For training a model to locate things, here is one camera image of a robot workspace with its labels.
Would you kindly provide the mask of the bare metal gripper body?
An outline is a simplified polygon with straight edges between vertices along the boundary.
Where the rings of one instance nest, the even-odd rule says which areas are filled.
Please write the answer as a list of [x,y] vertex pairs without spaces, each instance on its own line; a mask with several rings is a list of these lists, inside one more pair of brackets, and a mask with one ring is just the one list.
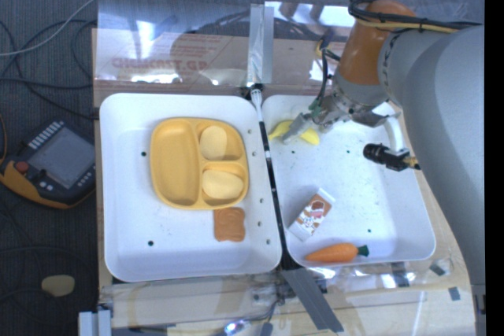
[[320,131],[330,131],[337,122],[347,122],[356,105],[339,95],[316,98],[309,106],[310,116]]

